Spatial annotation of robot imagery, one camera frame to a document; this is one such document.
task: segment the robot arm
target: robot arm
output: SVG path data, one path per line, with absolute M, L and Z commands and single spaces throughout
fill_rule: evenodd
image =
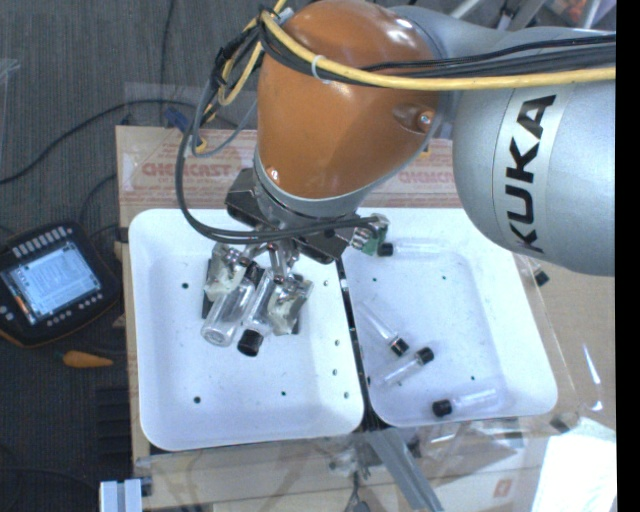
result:
M 285 30 L 316 55 L 354 68 L 596 35 L 561 27 L 505 33 L 420 7 L 389 11 L 358 0 L 316 2 Z M 549 55 L 528 52 L 524 69 Z M 417 91 L 323 81 L 267 56 L 258 112 L 257 181 L 300 215 L 355 211 L 452 123 L 456 186 L 481 232 L 578 272 L 614 273 L 613 80 Z
M 187 220 L 218 242 L 205 288 L 218 317 L 206 328 L 216 331 L 244 301 L 249 313 L 222 322 L 227 333 L 260 325 L 245 330 L 244 353 L 256 355 L 268 334 L 291 333 L 312 289 L 293 274 L 295 261 L 304 254 L 330 263 L 349 246 L 373 252 L 388 221 L 362 219 L 358 206 L 451 126 L 457 190 L 485 236 L 578 272 L 614 274 L 615 35 L 559 27 L 505 33 L 364 0 L 313 2 L 282 29 L 269 15 L 262 20 L 252 29 L 266 50 L 254 166 L 226 199 L 229 214 L 253 231 L 191 217 L 178 172 L 183 157 L 176 169 Z M 221 51 L 223 60 L 253 37 Z M 219 89 L 224 95 L 224 78 L 212 75 L 199 111 L 216 104 Z M 270 268 L 256 273 L 251 261 L 262 251 Z M 249 300 L 254 290 L 258 298 Z

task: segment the metal bracket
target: metal bracket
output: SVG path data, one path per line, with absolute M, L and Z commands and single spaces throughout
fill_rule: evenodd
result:
M 100 512 L 142 512 L 142 480 L 100 482 Z
M 440 500 L 411 456 L 397 429 L 365 433 L 371 447 L 384 462 L 413 510 L 444 512 Z
M 260 197 L 266 196 L 261 190 L 252 168 L 242 169 L 227 192 L 225 204 L 227 212 L 235 220 L 249 226 L 268 226 L 277 228 L 278 221 L 268 218 L 260 209 Z M 304 219 L 287 210 L 270 198 L 262 200 L 269 203 L 270 208 L 277 210 L 280 219 L 293 221 L 289 227 L 299 225 Z M 354 228 L 341 228 L 333 233 L 319 233 L 293 239 L 294 247 L 302 254 L 322 264 L 333 263 L 349 246 Z

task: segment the clear plastic sheet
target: clear plastic sheet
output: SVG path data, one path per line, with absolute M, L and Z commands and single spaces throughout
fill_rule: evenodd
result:
M 204 131 L 203 136 L 215 144 L 222 142 L 229 133 L 229 130 L 210 130 Z M 118 129 L 120 206 L 124 226 L 141 211 L 175 206 L 172 178 L 168 171 L 165 173 L 168 176 L 164 177 L 162 169 L 163 165 L 168 170 L 171 167 L 178 137 L 177 131 L 171 129 Z M 187 173 L 185 184 L 194 208 L 222 207 L 224 191 L 235 174 L 251 165 L 254 137 L 255 132 L 251 130 L 243 132 L 221 154 L 187 167 L 193 170 Z M 366 206 L 441 207 L 446 204 L 456 207 L 455 188 L 449 187 L 446 175 L 450 172 L 447 160 L 450 145 L 448 141 L 436 141 L 435 147 L 436 152 L 414 163 L 406 170 L 408 174 L 387 182 L 386 193 L 370 197 Z M 428 479 L 445 510 L 480 512 L 499 507 L 543 510 L 540 507 L 547 506 L 552 489 L 562 489 L 563 482 L 572 478 L 571 475 L 556 477 L 550 483 L 546 472 L 542 478 L 548 460 L 553 460 L 547 457 L 555 457 L 559 453 L 566 458 L 563 449 L 557 448 L 563 446 L 565 438 L 570 444 L 573 437 L 569 436 L 574 436 L 575 432 L 580 432 L 581 438 L 586 435 L 599 439 L 604 435 L 607 444 L 600 453 L 605 462 L 610 462 L 612 447 L 615 451 L 615 431 L 607 426 L 612 422 L 615 424 L 615 409 L 612 412 L 611 400 L 607 398 L 610 391 L 609 394 L 602 392 L 603 388 L 609 389 L 610 383 L 606 386 L 598 383 L 598 374 L 588 370 L 585 382 L 586 359 L 584 356 L 582 360 L 567 358 L 567 349 L 569 345 L 573 346 L 574 340 L 563 345 L 563 340 L 558 339 L 555 325 L 562 322 L 554 311 L 547 309 L 544 297 L 550 297 L 551 303 L 556 304 L 560 300 L 558 297 L 569 292 L 568 299 L 564 297 L 562 300 L 571 303 L 575 300 L 571 295 L 576 292 L 573 288 L 589 286 L 592 280 L 570 275 L 569 289 L 563 288 L 562 293 L 556 293 L 551 284 L 541 281 L 541 269 L 536 261 L 518 256 L 515 263 L 558 386 L 558 401 L 548 414 L 538 416 L 399 429 L 406 439 L 408 453 Z M 561 288 L 567 286 L 567 276 L 562 271 L 558 273 L 547 264 L 542 267 L 543 273 L 545 270 L 552 283 L 557 281 Z M 596 280 L 596 284 L 593 289 L 598 293 L 594 292 L 594 295 L 608 306 L 606 300 L 611 281 Z M 608 318 L 606 311 L 601 313 L 605 319 Z M 602 332 L 608 333 L 611 325 L 605 322 L 601 328 Z M 609 367 L 610 360 L 598 358 L 598 355 L 609 355 L 608 346 L 605 343 L 605 348 L 589 352 L 592 368 Z M 129 353 L 132 368 L 135 364 L 135 340 L 129 340 Z M 130 373 L 133 383 L 134 373 Z M 132 392 L 135 403 L 135 384 Z M 598 396 L 604 401 L 599 410 L 594 410 L 598 409 L 593 401 L 594 393 L 600 393 Z M 594 420 L 599 428 L 587 430 L 586 434 L 579 430 L 584 422 Z M 353 496 L 354 475 L 357 474 L 359 496 L 368 500 L 372 510 L 411 510 L 397 482 L 368 443 L 365 430 L 356 429 L 337 438 L 275 441 L 171 453 L 150 446 L 144 436 L 134 436 L 138 439 L 134 443 L 134 472 L 147 483 L 144 499 L 149 509 L 215 503 L 216 510 L 296 510 L 300 503 L 312 502 L 314 510 L 341 510 Z M 579 495 L 573 499 L 576 507 L 590 493 L 601 496 L 599 507 L 611 501 L 615 487 L 611 465 L 607 462 L 608 465 L 599 466 L 601 460 L 596 459 L 590 462 L 593 467 L 602 467 L 603 472 L 594 482 L 597 487 L 575 490 Z M 569 507 L 566 510 L 582 509 Z M 590 510 L 609 512 L 604 508 Z

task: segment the vial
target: vial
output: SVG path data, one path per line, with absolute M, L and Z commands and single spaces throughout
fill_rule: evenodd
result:
M 242 322 L 244 332 L 238 342 L 238 350 L 246 356 L 257 356 L 264 338 L 273 332 L 269 319 L 269 306 L 271 297 L 277 289 L 278 283 L 273 270 L 265 270 Z
M 403 358 L 387 366 L 374 382 L 382 386 L 392 386 L 418 373 L 428 362 L 433 361 L 434 354 L 429 347 L 421 348 L 413 357 Z
M 382 320 L 368 304 L 359 302 L 355 309 L 356 319 L 366 322 L 386 342 L 393 354 L 400 357 L 409 350 L 409 344 L 400 337 L 398 331 Z
M 451 398 L 437 400 L 431 404 L 431 410 L 438 418 L 444 418 L 454 413 L 477 412 L 490 409 L 498 405 L 500 399 L 501 393 L 497 387 L 485 387 Z
M 256 291 L 256 282 L 262 269 L 252 262 L 232 291 L 219 295 L 200 329 L 202 337 L 213 345 L 228 347 L 233 343 L 245 312 Z
M 429 238 L 402 238 L 385 242 L 378 249 L 378 256 L 404 258 L 433 258 L 442 255 L 446 246 L 439 240 Z

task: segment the white tray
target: white tray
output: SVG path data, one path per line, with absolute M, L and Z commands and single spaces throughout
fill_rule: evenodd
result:
M 193 213 L 209 225 L 247 229 L 223 210 Z M 129 229 L 140 420 L 149 441 L 186 450 L 353 431 L 364 401 L 335 265 L 306 258 L 296 265 L 315 284 L 301 332 L 265 339 L 250 358 L 200 336 L 213 244 L 179 210 L 145 211 Z
M 557 388 L 513 256 L 482 236 L 459 209 L 361 209 L 391 220 L 388 240 L 419 241 L 418 257 L 370 257 L 348 249 L 346 284 L 410 343 L 435 359 L 391 388 L 369 389 L 388 424 L 544 414 Z M 209 225 L 247 229 L 224 210 L 196 210 Z M 213 242 L 179 210 L 148 210 L 131 223 L 129 244 L 138 349 L 140 417 L 165 450 L 347 434 L 363 417 L 355 356 L 334 265 L 302 258 L 296 272 L 315 286 L 297 336 L 271 337 L 256 358 L 204 341 L 202 284 Z M 366 375 L 393 361 L 356 315 Z M 434 400 L 487 386 L 492 407 L 437 418 Z
M 401 385 L 377 387 L 397 357 L 363 315 L 355 320 L 371 404 L 398 427 L 544 414 L 557 387 L 513 255 L 486 239 L 460 209 L 361 209 L 391 221 L 391 257 L 343 256 L 352 302 L 367 302 L 410 352 L 429 346 L 435 358 Z M 402 244 L 421 248 L 403 253 Z M 494 400 L 442 418 L 434 401 L 494 389 Z

